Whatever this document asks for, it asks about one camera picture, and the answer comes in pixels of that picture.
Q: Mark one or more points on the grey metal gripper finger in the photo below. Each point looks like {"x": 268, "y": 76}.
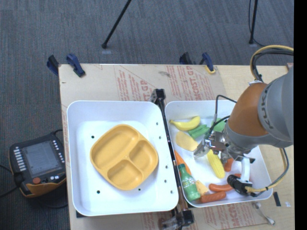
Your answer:
{"x": 201, "y": 149}
{"x": 225, "y": 157}

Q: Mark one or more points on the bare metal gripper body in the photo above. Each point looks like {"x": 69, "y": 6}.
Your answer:
{"x": 218, "y": 141}

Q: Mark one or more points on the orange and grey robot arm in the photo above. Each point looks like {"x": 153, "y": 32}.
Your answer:
{"x": 249, "y": 114}

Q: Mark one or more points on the orange sausage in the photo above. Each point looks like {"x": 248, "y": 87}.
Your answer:
{"x": 228, "y": 164}
{"x": 237, "y": 175}
{"x": 212, "y": 197}
{"x": 219, "y": 187}

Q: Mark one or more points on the yellow corn cob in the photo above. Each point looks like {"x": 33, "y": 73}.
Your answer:
{"x": 216, "y": 164}

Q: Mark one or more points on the green leafy vegetable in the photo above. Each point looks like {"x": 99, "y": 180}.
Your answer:
{"x": 219, "y": 126}

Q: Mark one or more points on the pale yellow oval slice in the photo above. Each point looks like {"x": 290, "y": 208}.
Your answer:
{"x": 185, "y": 141}

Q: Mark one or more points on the green pea pod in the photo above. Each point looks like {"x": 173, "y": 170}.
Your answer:
{"x": 197, "y": 131}

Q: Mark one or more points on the orange carrot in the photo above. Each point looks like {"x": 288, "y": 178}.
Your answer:
{"x": 180, "y": 160}

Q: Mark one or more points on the yellow banana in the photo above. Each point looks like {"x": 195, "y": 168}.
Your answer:
{"x": 187, "y": 125}

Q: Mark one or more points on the thin black rod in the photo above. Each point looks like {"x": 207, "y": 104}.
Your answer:
{"x": 170, "y": 142}

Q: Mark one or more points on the white plastic tray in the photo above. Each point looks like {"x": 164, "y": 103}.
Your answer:
{"x": 81, "y": 152}
{"x": 254, "y": 176}

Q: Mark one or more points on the green bottle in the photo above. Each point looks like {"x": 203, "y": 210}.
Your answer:
{"x": 190, "y": 184}

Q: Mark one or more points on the yellow cheese wedge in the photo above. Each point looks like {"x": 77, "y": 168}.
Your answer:
{"x": 202, "y": 188}

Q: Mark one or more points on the yellow divided plate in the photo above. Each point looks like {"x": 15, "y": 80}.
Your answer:
{"x": 120, "y": 140}

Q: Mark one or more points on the brown cardboard board red print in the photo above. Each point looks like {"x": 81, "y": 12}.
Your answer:
{"x": 134, "y": 80}

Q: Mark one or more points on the black tripod leg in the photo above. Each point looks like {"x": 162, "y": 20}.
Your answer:
{"x": 254, "y": 15}
{"x": 118, "y": 19}

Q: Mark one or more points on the black cylinder on white bracket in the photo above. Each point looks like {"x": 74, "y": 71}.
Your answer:
{"x": 239, "y": 184}

